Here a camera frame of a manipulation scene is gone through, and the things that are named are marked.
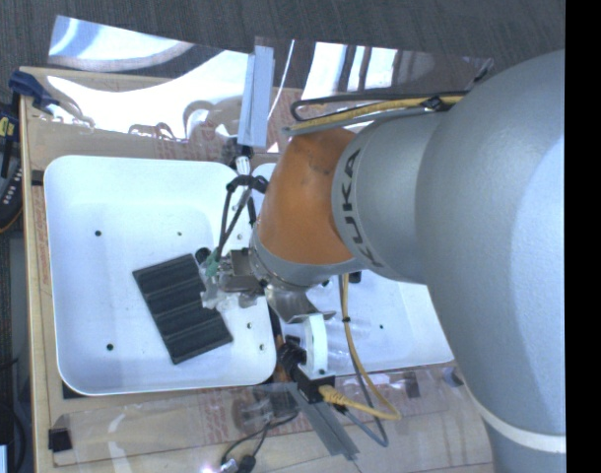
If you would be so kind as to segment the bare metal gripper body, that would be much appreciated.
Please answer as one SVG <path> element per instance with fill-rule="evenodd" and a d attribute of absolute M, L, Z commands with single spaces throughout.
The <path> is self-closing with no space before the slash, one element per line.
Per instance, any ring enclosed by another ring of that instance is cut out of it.
<path fill-rule="evenodd" d="M 218 285 L 227 295 L 234 295 L 241 308 L 257 304 L 264 296 L 263 285 L 250 265 L 250 250 L 232 249 L 221 258 L 218 267 Z"/>

